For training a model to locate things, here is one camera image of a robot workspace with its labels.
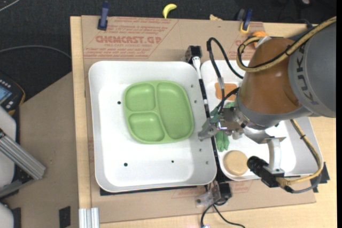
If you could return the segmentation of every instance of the orange object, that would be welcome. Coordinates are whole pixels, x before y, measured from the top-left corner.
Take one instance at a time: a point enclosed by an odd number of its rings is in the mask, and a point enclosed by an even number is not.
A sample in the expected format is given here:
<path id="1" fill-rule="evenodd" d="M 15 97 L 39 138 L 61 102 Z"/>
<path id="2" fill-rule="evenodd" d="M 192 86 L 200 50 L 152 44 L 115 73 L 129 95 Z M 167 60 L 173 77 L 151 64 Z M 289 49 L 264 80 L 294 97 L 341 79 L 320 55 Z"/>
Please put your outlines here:
<path id="1" fill-rule="evenodd" d="M 229 84 L 224 83 L 224 94 L 227 95 L 232 90 L 236 89 L 237 85 L 235 84 Z M 222 92 L 219 83 L 215 83 L 215 90 L 216 90 L 216 97 L 222 100 Z M 234 101 L 235 100 L 235 94 L 228 97 L 228 100 Z"/>
<path id="2" fill-rule="evenodd" d="M 265 36 L 268 36 L 268 35 L 263 30 L 257 30 L 256 32 L 252 33 L 252 36 L 265 37 Z M 252 45 L 256 48 L 257 44 L 258 44 L 257 42 L 254 42 Z"/>

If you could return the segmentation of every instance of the yellow toy banana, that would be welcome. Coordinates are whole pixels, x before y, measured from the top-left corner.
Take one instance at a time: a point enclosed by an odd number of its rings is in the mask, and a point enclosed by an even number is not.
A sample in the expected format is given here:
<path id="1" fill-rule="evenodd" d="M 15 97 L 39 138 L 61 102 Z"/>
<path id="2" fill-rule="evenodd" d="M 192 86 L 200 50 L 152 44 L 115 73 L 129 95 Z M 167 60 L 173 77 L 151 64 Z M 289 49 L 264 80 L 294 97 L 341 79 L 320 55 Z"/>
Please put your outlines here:
<path id="1" fill-rule="evenodd" d="M 174 10 L 175 8 L 177 8 L 177 5 L 175 4 L 166 5 L 162 11 L 162 15 L 164 16 L 164 18 L 167 18 L 167 15 L 169 14 L 169 12 Z"/>

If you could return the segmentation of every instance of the green plate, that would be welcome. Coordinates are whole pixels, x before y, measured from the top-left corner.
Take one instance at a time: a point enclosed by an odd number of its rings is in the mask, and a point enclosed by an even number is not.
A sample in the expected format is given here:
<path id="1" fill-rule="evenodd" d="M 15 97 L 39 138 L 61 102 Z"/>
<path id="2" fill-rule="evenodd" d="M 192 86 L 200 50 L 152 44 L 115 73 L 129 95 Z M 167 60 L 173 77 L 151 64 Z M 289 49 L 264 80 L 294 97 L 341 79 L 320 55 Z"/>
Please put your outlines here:
<path id="1" fill-rule="evenodd" d="M 194 122 L 188 95 L 171 81 L 130 85 L 123 95 L 126 123 L 131 135 L 146 144 L 187 139 Z"/>

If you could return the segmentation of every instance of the blue clamp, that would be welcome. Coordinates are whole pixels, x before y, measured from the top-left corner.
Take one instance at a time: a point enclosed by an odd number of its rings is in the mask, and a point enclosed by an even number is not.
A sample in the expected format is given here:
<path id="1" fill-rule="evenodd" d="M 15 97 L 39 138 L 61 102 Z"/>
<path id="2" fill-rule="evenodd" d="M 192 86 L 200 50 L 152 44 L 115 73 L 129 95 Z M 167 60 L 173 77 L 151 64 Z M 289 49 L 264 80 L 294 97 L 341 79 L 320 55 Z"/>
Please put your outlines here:
<path id="1" fill-rule="evenodd" d="M 101 18 L 98 20 L 98 25 L 97 28 L 100 30 L 107 30 L 107 16 L 109 13 L 109 2 L 104 1 L 102 4 L 102 9 L 101 9 Z"/>
<path id="2" fill-rule="evenodd" d="M 250 30 L 250 22 L 252 18 L 252 9 L 248 9 L 246 12 L 245 20 L 241 23 L 240 32 L 243 34 L 247 34 Z"/>

